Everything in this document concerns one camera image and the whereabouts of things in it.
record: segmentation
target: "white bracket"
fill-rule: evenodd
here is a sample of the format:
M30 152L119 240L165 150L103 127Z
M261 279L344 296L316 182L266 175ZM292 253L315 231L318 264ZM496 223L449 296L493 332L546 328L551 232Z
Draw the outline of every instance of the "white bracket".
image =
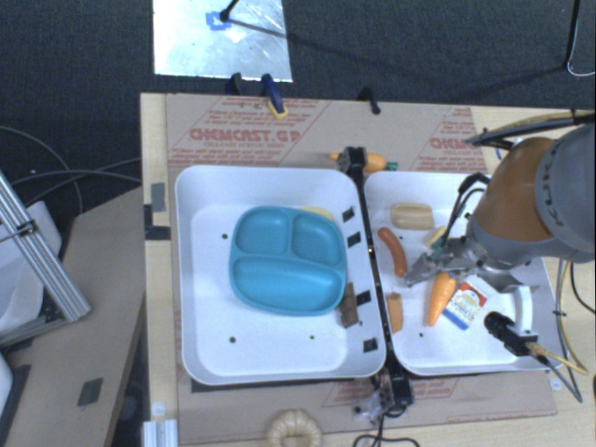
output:
M168 419L164 422L143 422L142 447L178 447L176 419Z
M515 327L520 332L532 330L532 287L521 285L513 292L515 300Z

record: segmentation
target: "white cord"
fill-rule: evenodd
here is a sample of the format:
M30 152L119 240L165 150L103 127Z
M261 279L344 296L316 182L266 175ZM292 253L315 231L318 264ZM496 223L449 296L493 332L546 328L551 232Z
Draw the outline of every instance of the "white cord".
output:
M573 70L573 66L571 64L571 60L574 58L574 51L576 50L576 39L577 39L577 23L576 26L574 28L574 39L573 42L571 44L571 52L569 53L569 60L567 60L567 72L572 75L572 76L576 76L578 78L583 78L586 76L594 76L594 73L596 72L591 72L591 73L575 73Z
M320 447L322 432L313 418L302 409L283 412L267 432L269 447L282 447L282 441L287 437L303 436L308 439L308 447Z

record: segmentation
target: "white tray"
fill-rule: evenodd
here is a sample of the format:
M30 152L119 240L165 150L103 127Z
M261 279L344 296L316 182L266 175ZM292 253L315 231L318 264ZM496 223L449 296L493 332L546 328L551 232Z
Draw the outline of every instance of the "white tray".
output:
M539 370L544 366L531 357L516 358L501 342L484 328L483 319L491 311L498 311L539 333L539 343L555 353L561 353L557 341L554 316L554 297L549 278L541 260L516 268L513 275L527 285L538 288L531 296L517 297L501 294L477 278L470 279L488 296L482 311L467 330L461 330L441 315L434 327L428 327L427 300L433 279L407 288L403 278L393 273L393 261L384 242L376 235L382 226L402 237L400 241L408 264L427 251L424 242L433 230L404 230L391 222L391 207L396 203L422 203L433 209L435 225L447 225L457 196L457 188L466 175L423 172L377 172L366 182L365 193L377 253L381 283L385 292L401 294L403 329L393 335L393 344L403 366L419 375L487 373L499 371ZM472 212L480 195L472 196L466 211ZM463 217L454 225L451 235L458 237L466 231Z
M230 242L240 216L259 206L330 211L344 239L347 281L371 301L345 329L338 310L293 317L242 303L230 285ZM195 166L176 182L183 362L207 385L365 377L378 372L386 346L356 186L328 169ZM344 222L343 214L354 216ZM364 346L376 345L366 350Z

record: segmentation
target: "wooden table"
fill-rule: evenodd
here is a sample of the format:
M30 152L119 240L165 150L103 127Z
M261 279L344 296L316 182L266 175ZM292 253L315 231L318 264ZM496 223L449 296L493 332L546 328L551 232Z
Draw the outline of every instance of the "wooden table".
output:
M142 327L144 278L140 189L74 220L63 265L92 311L10 353L29 365L7 447L109 447ZM78 406L86 382L97 401Z
M206 106L218 104L214 97L205 97L203 101ZM330 139L337 138L337 132L342 131L345 145L365 145L367 149L377 152L392 160L391 144L384 144L382 140L375 139L374 132L367 132L363 128L369 128L375 124L381 124L380 119L375 120L374 116L367 111L366 104L338 102L342 111L334 113L326 112L326 124L330 126ZM407 105L408 111L421 114L438 110L435 105ZM404 106L398 103L382 103L381 108L385 115L401 114ZM463 108L473 117L476 130L481 128L495 128L516 120L532 115L551 112L538 109L518 108L489 108L471 107ZM395 124L396 131L401 123L387 118L384 124ZM151 207L156 200L156 190L166 194L169 191L168 175L168 127L167 119L167 97L159 94L142 95L142 155L143 155L143 204ZM495 154L492 150L484 150L484 158L489 171L492 171L497 164ZM314 155L303 154L300 148L294 153L285 155L284 163L299 166L300 157L308 165L317 164ZM170 227L170 206L169 199L159 203L159 210L152 213L152 225L156 228ZM149 378L150 378L150 401L151 420L157 423L176 419L179 415L178 393L176 389L176 345L175 345L175 319L173 314L173 289L172 289L172 263L171 244L167 238L153 239L145 242L146 253L146 280L147 280L147 324L149 344ZM551 279L555 276L556 266L553 261L547 261ZM594 263L579 265L576 269L577 284L581 287L581 293L587 302L594 305ZM573 347L586 364L590 376L596 371L595 360L595 334L594 316L579 306L570 291L566 291L564 309L567 312L565 319L566 329ZM515 420L497 420L490 422L475 422L456 425L443 425L433 427L409 427L392 431L386 430L387 437L412 437L417 439L421 445L453 445L463 446L527 446L527 445L575 445L588 446L594 442L594 398L592 394L591 377L578 376L578 383L585 401L577 403L572 396L562 390L555 392L558 414L556 416L536 417ZM234 419L226 419L222 422L234 422ZM324 445L346 446L350 445L356 437L354 432L343 434L331 434L325 436ZM233 446L257 446L264 445L261 440L233 441L225 445Z

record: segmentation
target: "blue plate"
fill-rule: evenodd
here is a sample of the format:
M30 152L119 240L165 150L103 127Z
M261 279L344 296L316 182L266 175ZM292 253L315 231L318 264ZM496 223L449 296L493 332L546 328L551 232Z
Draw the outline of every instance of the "blue plate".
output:
M232 289L243 302L286 315L323 315L345 289L345 244L335 223L284 207L246 211L234 230Z

